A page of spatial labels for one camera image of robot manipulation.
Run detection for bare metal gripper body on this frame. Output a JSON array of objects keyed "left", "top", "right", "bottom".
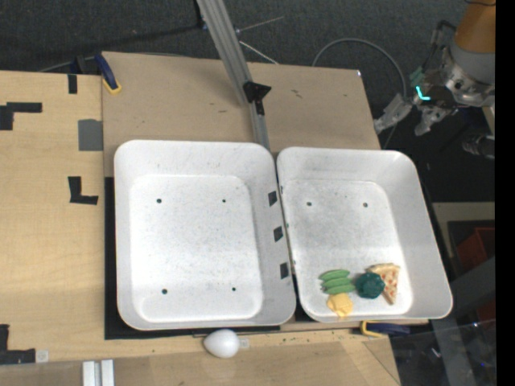
[{"left": 418, "top": 63, "right": 496, "bottom": 112}]

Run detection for white plastic tray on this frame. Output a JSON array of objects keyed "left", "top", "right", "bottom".
[
  {"left": 275, "top": 146, "right": 455, "bottom": 325},
  {"left": 113, "top": 138, "right": 298, "bottom": 332}
]

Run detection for pizza slice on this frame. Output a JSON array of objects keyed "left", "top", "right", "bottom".
[{"left": 365, "top": 262, "right": 402, "bottom": 306}]

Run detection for dark green broccoli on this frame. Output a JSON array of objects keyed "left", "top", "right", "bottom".
[{"left": 354, "top": 271, "right": 387, "bottom": 301}]

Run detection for green pea pods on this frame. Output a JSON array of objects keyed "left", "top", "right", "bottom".
[{"left": 318, "top": 269, "right": 357, "bottom": 296}]

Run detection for yellow toy food piece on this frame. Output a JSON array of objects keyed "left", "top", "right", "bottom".
[{"left": 326, "top": 293, "right": 355, "bottom": 320}]

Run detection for brown cardboard board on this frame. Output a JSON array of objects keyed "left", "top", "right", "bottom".
[{"left": 101, "top": 51, "right": 430, "bottom": 334}]

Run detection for white egg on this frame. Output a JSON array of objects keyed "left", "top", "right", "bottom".
[{"left": 202, "top": 328, "right": 241, "bottom": 359}]

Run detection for black cylinder on white bracket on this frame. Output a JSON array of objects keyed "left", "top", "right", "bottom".
[{"left": 460, "top": 105, "right": 496, "bottom": 161}]

